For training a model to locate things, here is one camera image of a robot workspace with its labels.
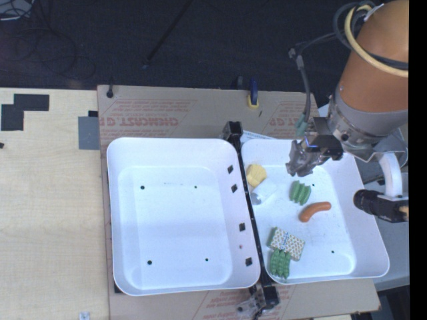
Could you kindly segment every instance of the black cable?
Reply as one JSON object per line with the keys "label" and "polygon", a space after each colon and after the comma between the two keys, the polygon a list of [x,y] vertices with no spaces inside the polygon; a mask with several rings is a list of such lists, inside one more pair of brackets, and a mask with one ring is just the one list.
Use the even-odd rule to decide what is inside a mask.
{"label": "black cable", "polygon": [[262,315],[262,312],[264,311],[265,307],[262,307],[259,311],[257,311],[254,316],[252,317],[252,320],[258,320],[260,316]]}
{"label": "black cable", "polygon": [[[47,9],[43,6],[43,1],[46,1]],[[2,43],[3,46],[10,45],[10,49],[15,50],[17,57],[6,56],[5,51],[0,51],[0,56],[7,61],[26,61],[29,63],[39,63],[46,67],[50,72],[60,75],[68,79],[88,79],[96,70],[95,63],[88,57],[79,55],[77,45],[68,35],[52,28],[51,26],[51,11],[52,2],[54,0],[34,0],[31,6],[31,21],[28,18],[18,18],[17,20],[9,20],[0,22],[3,34]],[[25,27],[25,23],[37,23],[41,26],[37,27]],[[15,28],[12,32],[6,32],[3,27],[5,24],[12,24]],[[65,48],[70,51],[71,54],[66,55],[50,55],[44,49],[40,49],[43,45],[43,41],[49,36],[53,35],[55,39],[59,41],[59,44],[65,44]],[[25,52],[22,53],[23,45],[25,45]],[[87,61],[84,66],[84,74],[72,75],[70,72],[73,70],[78,71],[78,65],[81,61]],[[15,74],[14,71],[1,70],[2,72],[8,72]]]}
{"label": "black cable", "polygon": [[[341,43],[346,46],[349,50],[353,51],[352,46],[348,43],[347,39],[344,37],[344,34],[342,31],[340,31],[338,29],[338,19],[340,17],[340,15],[345,11],[345,10],[349,10],[353,7],[355,7],[352,18],[350,20],[350,27],[351,27],[351,31],[352,34],[354,35],[354,38],[356,38],[356,24],[357,22],[359,22],[362,18],[365,18],[365,16],[368,14],[368,11],[366,10],[361,10],[361,11],[357,11],[357,8],[363,6],[363,5],[369,5],[371,8],[375,7],[375,4],[372,1],[369,0],[365,0],[365,1],[361,1],[359,3],[349,3],[347,5],[344,5],[343,7],[341,7],[340,9],[337,10],[336,14],[334,15],[334,20],[333,20],[333,25],[334,25],[334,32],[337,36],[337,38],[341,41]],[[385,58],[379,55],[375,55],[369,51],[367,51],[367,53],[375,58],[377,61],[386,64],[387,66],[396,68],[396,69],[401,69],[401,70],[408,70],[408,63],[405,62],[401,62],[401,61],[395,61],[393,59],[389,59],[389,58]]]}
{"label": "black cable", "polygon": [[259,5],[258,7],[256,7],[256,9],[248,11],[248,12],[244,13],[243,15],[232,15],[231,13],[227,13],[227,12],[223,11],[222,9],[216,7],[213,3],[209,2],[208,0],[201,0],[201,1],[203,1],[204,3],[206,3],[207,5],[209,5],[210,7],[212,7],[216,11],[219,11],[220,13],[224,14],[227,17],[244,18],[244,17],[247,17],[248,15],[250,15],[252,13],[258,12],[260,9],[262,9],[263,7],[265,7],[271,0],[265,0],[261,5]]}
{"label": "black cable", "polygon": [[302,80],[304,82],[304,88],[306,90],[306,106],[304,107],[304,112],[303,112],[304,121],[308,122],[308,120],[310,119],[310,109],[312,107],[312,101],[310,97],[310,84],[308,83],[306,68],[302,67],[300,71],[301,71]]}
{"label": "black cable", "polygon": [[1,22],[1,21],[11,21],[11,20],[14,20],[14,19],[22,18],[22,17],[29,17],[29,14],[30,14],[30,12],[31,12],[31,10],[32,10],[32,6],[31,6],[31,8],[30,8],[30,9],[28,9],[28,10],[26,11],[26,10],[24,10],[24,9],[16,8],[16,7],[14,6],[14,2],[15,2],[15,0],[9,0],[8,2],[2,3],[2,4],[0,5],[0,6],[5,6],[5,5],[10,4],[10,6],[11,6],[11,8],[4,10],[4,12],[2,12],[2,13],[0,14],[0,22]]}
{"label": "black cable", "polygon": [[173,31],[173,29],[175,29],[175,26],[179,23],[179,20],[181,20],[181,18],[184,16],[185,12],[189,9],[189,7],[193,3],[193,1],[194,0],[187,0],[185,2],[184,6],[181,8],[181,11],[178,13],[176,18],[173,20],[172,24],[167,28],[166,32],[161,36],[160,40],[157,42],[155,47],[151,50],[149,55],[145,58],[144,66],[143,66],[144,69],[146,69],[149,66],[154,55],[157,53],[157,51],[159,51],[160,47],[163,45],[165,40],[169,37],[169,35]]}
{"label": "black cable", "polygon": [[303,41],[300,43],[296,43],[294,45],[294,49],[296,51],[296,56],[302,55],[304,50],[307,49],[308,47],[312,46],[312,45],[327,43],[327,42],[333,41],[333,40],[336,40],[335,33],[328,33],[328,34],[323,35],[321,37],[315,38],[311,41]]}

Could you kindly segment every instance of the toy sausage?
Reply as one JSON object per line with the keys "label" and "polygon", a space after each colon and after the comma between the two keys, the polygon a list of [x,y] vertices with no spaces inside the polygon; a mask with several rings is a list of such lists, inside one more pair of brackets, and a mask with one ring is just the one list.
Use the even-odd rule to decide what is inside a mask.
{"label": "toy sausage", "polygon": [[306,223],[310,220],[314,213],[319,211],[327,211],[330,209],[331,203],[329,201],[320,201],[318,203],[310,204],[300,213],[300,221]]}

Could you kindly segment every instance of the white plastic tray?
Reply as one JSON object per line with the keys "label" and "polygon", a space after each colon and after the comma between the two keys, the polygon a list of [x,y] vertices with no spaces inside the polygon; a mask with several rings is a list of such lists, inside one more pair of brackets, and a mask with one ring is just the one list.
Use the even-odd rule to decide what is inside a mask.
{"label": "white plastic tray", "polygon": [[[345,153],[339,161],[330,159],[315,167],[311,175],[292,177],[285,166],[291,143],[292,140],[253,139],[242,147],[245,169],[253,163],[262,165],[267,176],[278,185],[270,198],[254,206],[270,277],[278,283],[295,284],[385,275],[390,262],[376,220],[353,204],[354,193],[364,188],[355,159]],[[290,187],[295,180],[312,189],[303,206],[290,201]],[[329,201],[332,208],[302,223],[298,219],[301,210],[316,201]],[[273,251],[267,244],[274,227],[305,241],[300,260],[290,263],[287,281],[270,273]]]}
{"label": "white plastic tray", "polygon": [[231,144],[120,138],[107,149],[107,165],[113,274],[124,293],[231,289],[257,282],[260,262]]}

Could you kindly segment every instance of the dark floor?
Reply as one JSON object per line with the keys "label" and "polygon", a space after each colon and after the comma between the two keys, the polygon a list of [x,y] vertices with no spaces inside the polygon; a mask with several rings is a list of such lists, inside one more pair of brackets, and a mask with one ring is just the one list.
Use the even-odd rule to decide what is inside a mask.
{"label": "dark floor", "polygon": [[[254,77],[259,90],[303,91],[288,49],[333,32],[336,11],[363,0],[193,0],[153,53],[187,1],[35,0],[26,13],[15,3],[5,14],[7,0],[0,0],[0,86],[95,89],[113,79],[229,89],[242,76],[244,88]],[[24,15],[8,20],[14,11]],[[337,40],[304,52],[319,107],[348,55]],[[143,70],[146,57],[151,65]]]}

